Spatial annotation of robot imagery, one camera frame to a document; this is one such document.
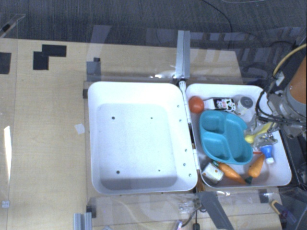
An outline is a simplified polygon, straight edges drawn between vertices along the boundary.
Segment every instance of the yellow object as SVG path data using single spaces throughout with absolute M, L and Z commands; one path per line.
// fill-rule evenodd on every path
M 260 175 L 264 159 L 265 159 L 264 154 L 262 154 L 259 158 L 257 158 L 257 160 L 251 165 L 251 167 L 248 170 L 249 176 L 257 178 Z
M 273 76 L 276 75 L 276 73 L 278 72 L 279 68 L 282 66 L 282 64 L 293 54 L 295 54 L 297 51 L 300 51 L 301 49 L 305 48 L 307 46 L 307 44 L 303 44 L 300 47 L 297 47 L 296 49 L 292 50 L 289 54 L 287 54 L 279 63 L 278 65 L 275 67 L 274 71 L 273 71 Z
M 256 137 L 257 135 L 260 135 L 260 134 L 262 134 L 262 133 L 267 132 L 268 129 L 270 128 L 271 124 L 272 124 L 271 122 L 265 124 L 265 125 L 262 127 L 262 129 L 261 129 L 258 133 L 254 134 L 254 135 L 246 135 L 246 136 L 245 136 L 245 141 L 248 142 L 249 144 L 254 143 L 255 137 Z
M 281 212 L 276 208 L 277 205 L 280 205 L 276 200 L 273 200 L 271 203 L 270 203 L 270 206 L 273 208 L 273 210 L 278 214 L 280 215 Z

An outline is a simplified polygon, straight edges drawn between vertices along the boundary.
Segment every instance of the blue plate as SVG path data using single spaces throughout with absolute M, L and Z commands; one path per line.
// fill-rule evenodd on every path
M 201 114 L 201 145 L 207 156 L 213 160 L 247 164 L 253 157 L 253 149 L 244 140 L 246 123 L 238 116 L 208 110 Z

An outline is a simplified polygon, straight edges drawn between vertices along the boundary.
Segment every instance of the label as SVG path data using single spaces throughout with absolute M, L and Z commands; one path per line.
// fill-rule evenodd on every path
M 83 124 L 75 125 L 75 129 L 78 132 L 78 135 L 83 134 L 85 132 L 85 128 Z
M 212 163 L 209 163 L 202 171 L 202 175 L 217 184 L 223 178 L 224 173 Z
M 211 98 L 204 101 L 205 109 L 221 110 L 232 113 L 236 110 L 236 104 L 231 98 Z
M 6 201 L 2 201 L 2 208 L 9 208 L 10 207 L 10 201 L 6 200 Z

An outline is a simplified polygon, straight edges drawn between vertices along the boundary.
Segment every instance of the white sink basin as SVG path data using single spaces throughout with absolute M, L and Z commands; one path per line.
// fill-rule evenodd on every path
M 96 82 L 88 91 L 92 182 L 102 194 L 188 191 L 197 181 L 181 91 Z

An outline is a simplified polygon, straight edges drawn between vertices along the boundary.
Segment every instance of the metal bracket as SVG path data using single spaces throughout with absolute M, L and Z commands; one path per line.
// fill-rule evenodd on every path
M 195 161 L 196 170 L 200 170 L 201 167 L 200 167 L 200 163 L 199 163 L 199 160 L 198 160 L 198 153 L 197 153 L 196 149 L 193 149 L 193 155 L 194 155 L 194 161 Z
M 200 192 L 197 195 L 217 229 L 234 230 L 215 192 Z
M 178 31 L 176 79 L 188 79 L 190 77 L 190 41 L 190 31 Z
M 184 80 L 179 82 L 179 88 L 181 90 L 183 102 L 184 102 L 184 107 L 186 109 L 187 121 L 188 121 L 188 124 L 190 125 L 192 123 L 192 121 L 191 121 L 191 114 L 190 114 L 190 111 L 189 111 L 189 103 L 188 103 L 187 96 L 186 96 L 187 85 L 186 85 L 186 82 Z
M 4 38 L 20 20 L 25 17 L 25 14 L 16 14 L 2 28 L 0 28 L 0 38 Z
M 74 214 L 73 230 L 92 230 L 92 213 Z

